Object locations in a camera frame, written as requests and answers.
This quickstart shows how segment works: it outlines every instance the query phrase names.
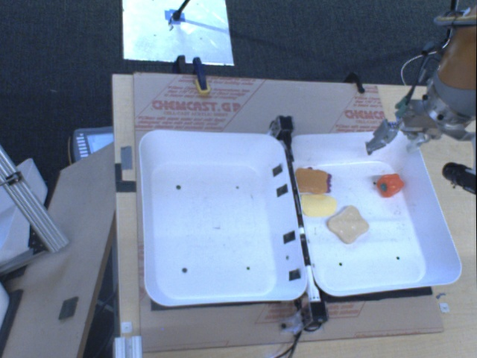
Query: wooden table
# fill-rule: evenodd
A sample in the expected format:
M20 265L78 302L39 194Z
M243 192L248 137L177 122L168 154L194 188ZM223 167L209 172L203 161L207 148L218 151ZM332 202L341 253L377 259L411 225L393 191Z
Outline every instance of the wooden table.
M131 144L134 137L133 78L117 75L113 79L114 127L116 163L123 145ZM407 87L378 86L379 95L388 118L393 118L394 105L408 91ZM420 97L425 88L416 90ZM446 303L443 313L443 333L413 336L390 336L371 339L348 339L300 343L294 357L474 357L477 351L477 282L476 282L476 197L451 184L442 177L441 170L448 162L473 164L473 150L469 142L456 142L446 136L422 146L429 175L446 218L462 262L462 275L457 283L435 287L438 301ZM132 169L122 171L123 180L135 180ZM136 196L131 192L117 195L119 244L119 316L129 321L130 333L139 335L138 254L136 235ZM286 346L260 345L237 348L212 348L189 351L169 351L144 354L153 358L239 358L274 357Z

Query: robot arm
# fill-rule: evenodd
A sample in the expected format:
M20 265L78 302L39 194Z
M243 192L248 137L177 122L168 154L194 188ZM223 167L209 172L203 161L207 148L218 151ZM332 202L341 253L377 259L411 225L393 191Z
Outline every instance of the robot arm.
M420 100L411 99L416 84L396 105L396 122L384 120L366 143L367 153L386 146L399 131L410 140L413 151L431 139L446 134L459 141L470 141L474 146L472 169L448 163L443 175L454 185L476 193L476 134L465 129L476 119L476 12L477 6L462 15L440 16L438 25L451 25L455 35L439 49L443 53L439 68L429 79L427 93ZM431 49L424 49L421 71L426 66Z

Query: empty white tray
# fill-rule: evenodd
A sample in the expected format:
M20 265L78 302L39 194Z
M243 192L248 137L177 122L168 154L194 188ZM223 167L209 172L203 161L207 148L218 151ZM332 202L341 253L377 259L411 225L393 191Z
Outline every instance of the empty white tray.
M287 301L304 292L294 197L277 140L152 131L139 159L151 299L166 306Z
M328 230L328 218L304 216L313 274L318 286L335 296L384 292L456 281L461 262L443 217L422 154L406 151L399 133L385 148L367 155L372 133L296 136L294 168L331 174L338 211L358 208L370 229L345 244ZM405 182L391 198L373 184L397 173Z

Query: red object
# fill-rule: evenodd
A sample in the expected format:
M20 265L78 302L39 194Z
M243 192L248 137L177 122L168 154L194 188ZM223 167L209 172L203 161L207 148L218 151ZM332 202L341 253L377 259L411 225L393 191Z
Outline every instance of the red object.
M404 182L398 174L389 174L381 176L376 185L378 186L381 196L390 198L404 187Z

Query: blue and black clamp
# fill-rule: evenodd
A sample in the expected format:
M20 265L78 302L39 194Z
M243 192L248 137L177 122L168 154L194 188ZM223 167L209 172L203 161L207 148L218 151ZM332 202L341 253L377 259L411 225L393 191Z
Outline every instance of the blue and black clamp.
M192 63L194 64L194 74L197 77L195 87L197 87L200 95L208 95L210 93L210 86L206 79L206 72L202 61L200 61L199 57L195 57Z

